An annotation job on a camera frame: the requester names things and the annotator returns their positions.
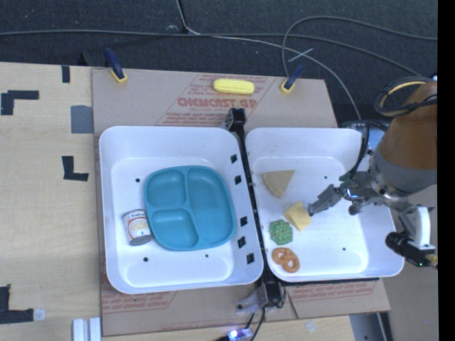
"toy food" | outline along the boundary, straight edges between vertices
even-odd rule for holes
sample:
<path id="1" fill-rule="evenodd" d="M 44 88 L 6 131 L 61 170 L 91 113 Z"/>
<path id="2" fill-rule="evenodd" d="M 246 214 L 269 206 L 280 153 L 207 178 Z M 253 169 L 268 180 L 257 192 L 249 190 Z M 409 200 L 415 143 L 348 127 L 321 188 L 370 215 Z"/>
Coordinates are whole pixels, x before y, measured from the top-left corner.
<path id="1" fill-rule="evenodd" d="M 267 172 L 262 174 L 262 180 L 265 186 L 273 196 L 278 198 L 283 197 L 289 182 L 294 175 L 295 170 L 277 170 L 275 172 Z"/>
<path id="2" fill-rule="evenodd" d="M 285 245 L 292 241 L 292 227 L 284 220 L 270 222 L 270 237 L 277 245 Z"/>
<path id="3" fill-rule="evenodd" d="M 300 269 L 300 261 L 297 255 L 287 247 L 277 247 L 272 251 L 272 259 L 280 264 L 288 273 L 295 273 Z"/>
<path id="4" fill-rule="evenodd" d="M 283 214 L 290 223 L 292 223 L 299 231 L 303 230 L 311 224 L 309 213 L 305 210 L 302 202 L 295 202 Z"/>

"white tray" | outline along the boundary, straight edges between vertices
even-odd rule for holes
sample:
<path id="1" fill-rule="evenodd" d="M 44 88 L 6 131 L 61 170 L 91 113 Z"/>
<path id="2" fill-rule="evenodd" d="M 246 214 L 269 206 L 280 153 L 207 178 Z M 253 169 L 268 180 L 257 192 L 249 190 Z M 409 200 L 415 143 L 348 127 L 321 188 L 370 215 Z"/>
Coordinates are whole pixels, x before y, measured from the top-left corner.
<path id="1" fill-rule="evenodd" d="M 385 244 L 395 231 L 386 206 L 369 205 L 355 216 L 348 214 L 350 202 L 311 217 L 301 232 L 294 229 L 294 240 L 285 245 L 300 261 L 300 269 L 287 273 L 272 260 L 277 245 L 270 239 L 269 223 L 285 220 L 283 212 L 297 201 L 305 208 L 357 160 L 361 135 L 352 129 L 254 129 L 246 138 L 259 220 L 272 272 L 288 282 L 330 281 L 387 277 L 398 274 L 404 260 Z M 284 196 L 273 196 L 262 181 L 269 171 L 294 169 Z"/>
<path id="2" fill-rule="evenodd" d="M 207 166 L 224 178 L 237 229 L 218 247 L 170 251 L 154 240 L 128 243 L 122 215 L 144 209 L 144 182 L 154 171 Z M 255 282 L 264 262 L 237 139 L 219 128 L 114 126 L 100 137 L 107 276 L 123 293 L 176 291 Z"/>

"blue divided plate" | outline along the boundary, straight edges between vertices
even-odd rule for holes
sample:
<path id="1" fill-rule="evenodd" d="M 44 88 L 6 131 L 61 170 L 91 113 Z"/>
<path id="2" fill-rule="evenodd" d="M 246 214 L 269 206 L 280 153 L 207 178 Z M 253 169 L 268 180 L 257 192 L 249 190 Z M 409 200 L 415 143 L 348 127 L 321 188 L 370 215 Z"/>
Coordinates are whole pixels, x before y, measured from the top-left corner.
<path id="1" fill-rule="evenodd" d="M 174 251 L 217 247 L 235 233 L 235 211 L 225 181 L 212 168 L 158 170 L 146 180 L 145 204 L 156 241 Z"/>

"cardboard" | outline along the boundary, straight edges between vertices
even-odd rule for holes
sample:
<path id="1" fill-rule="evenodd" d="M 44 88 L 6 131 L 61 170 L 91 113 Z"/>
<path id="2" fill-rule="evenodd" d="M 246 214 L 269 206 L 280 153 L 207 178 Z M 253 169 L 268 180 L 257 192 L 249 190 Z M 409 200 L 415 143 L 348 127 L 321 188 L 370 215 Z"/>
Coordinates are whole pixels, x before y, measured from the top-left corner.
<path id="1" fill-rule="evenodd" d="M 325 82 L 296 81 L 283 94 L 282 77 L 194 72 L 126 70 L 120 85 L 109 69 L 92 70 L 102 330 L 104 336 L 221 325 L 244 325 L 250 314 L 236 313 L 236 302 L 255 285 L 127 295 L 113 289 L 105 271 L 98 141 L 116 125 L 222 126 L 231 107 L 247 114 L 245 131 L 256 127 L 337 127 Z M 251 95 L 215 92 L 213 80 L 235 78 L 255 84 Z M 381 280 L 288 286 L 283 308 L 266 322 L 389 310 Z"/>

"white can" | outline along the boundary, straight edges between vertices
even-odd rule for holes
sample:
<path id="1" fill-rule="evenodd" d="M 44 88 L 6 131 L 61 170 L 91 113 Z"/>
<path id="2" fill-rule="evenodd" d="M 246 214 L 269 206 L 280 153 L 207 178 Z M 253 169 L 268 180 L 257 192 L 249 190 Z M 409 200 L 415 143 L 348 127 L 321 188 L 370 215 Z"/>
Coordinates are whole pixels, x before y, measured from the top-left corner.
<path id="1" fill-rule="evenodd" d="M 130 245 L 142 245 L 152 238 L 147 213 L 144 210 L 133 210 L 123 215 Z"/>

